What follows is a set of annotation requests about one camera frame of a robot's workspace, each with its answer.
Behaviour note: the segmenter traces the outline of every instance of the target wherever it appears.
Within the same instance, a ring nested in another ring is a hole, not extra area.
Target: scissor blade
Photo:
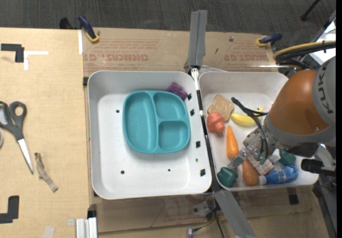
[[[21,152],[25,158],[26,164],[27,164],[31,174],[33,174],[32,162],[31,162],[30,154],[29,154],[28,149],[27,149],[25,139],[24,138],[19,139],[18,143],[20,145]]]

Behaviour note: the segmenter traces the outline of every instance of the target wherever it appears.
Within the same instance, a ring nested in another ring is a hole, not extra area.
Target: scissors
[[[22,108],[22,113],[20,115],[15,112],[18,107]],[[8,106],[5,102],[0,101],[0,112],[1,111],[3,111],[3,117],[0,118],[0,127],[9,130],[14,135],[15,139],[19,143],[26,164],[31,174],[33,174],[30,154],[27,149],[24,135],[22,134],[22,123],[24,122],[24,118],[27,113],[26,105],[19,101],[14,101]]]

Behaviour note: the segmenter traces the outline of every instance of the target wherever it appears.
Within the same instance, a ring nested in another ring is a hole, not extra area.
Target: teal divided plate
[[[123,132],[128,145],[137,152],[178,152],[190,140],[185,103],[171,92],[133,92],[123,104]]]

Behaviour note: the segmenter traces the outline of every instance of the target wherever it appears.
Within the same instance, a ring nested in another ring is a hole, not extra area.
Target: white plastic tray
[[[245,107],[256,110],[258,107],[263,107],[264,112],[268,112],[280,92],[282,86],[287,81],[287,77],[280,73],[257,73],[257,72],[206,72],[200,76],[199,85],[203,100],[203,108],[205,115],[207,109],[213,102],[216,94],[223,95],[231,101],[232,97],[238,99]],[[234,113],[243,114],[238,106],[234,106]],[[257,126],[242,127],[236,124],[232,119],[226,122],[226,127],[230,125],[234,131],[239,144],[239,149],[242,149],[243,141],[246,136],[252,132]],[[208,132],[208,137],[211,143],[215,172],[218,173],[222,167],[230,163],[230,159],[226,155],[226,138],[225,131],[218,135]],[[298,168],[298,178],[287,184],[267,184],[248,186],[242,179],[242,166],[238,167],[238,179],[232,187],[225,187],[230,191],[244,191],[248,189],[263,189],[272,187],[289,187],[300,185],[311,185],[318,180],[318,174],[303,171],[300,163],[303,157],[296,156],[295,166]]]
[[[132,150],[122,125],[126,96],[140,90],[165,90],[172,82],[192,96],[185,100],[191,128],[189,144],[170,154]],[[89,77],[88,96],[92,186],[100,197],[114,200],[199,194],[209,189],[212,176],[208,153],[195,84],[188,74],[98,71]]]

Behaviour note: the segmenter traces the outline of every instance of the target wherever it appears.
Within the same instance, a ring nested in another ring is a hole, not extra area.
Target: black scissors handle
[[[0,110],[2,109],[4,111],[4,116],[5,116],[5,120],[6,120],[6,123],[4,123],[3,121],[0,120],[0,127],[3,127],[5,129],[9,130],[10,132],[12,132],[12,134],[14,135],[16,140],[20,140],[20,139],[24,138],[24,135],[22,134],[21,128],[22,128],[22,123],[24,121],[24,117],[26,115],[26,106],[24,104],[22,104],[21,102],[18,102],[18,101],[11,103],[11,105],[12,105],[11,106],[12,111],[14,109],[14,114],[11,113],[11,109],[9,108],[9,106],[5,102],[0,101]],[[22,114],[21,115],[17,115],[15,113],[15,109],[18,106],[22,107]]]

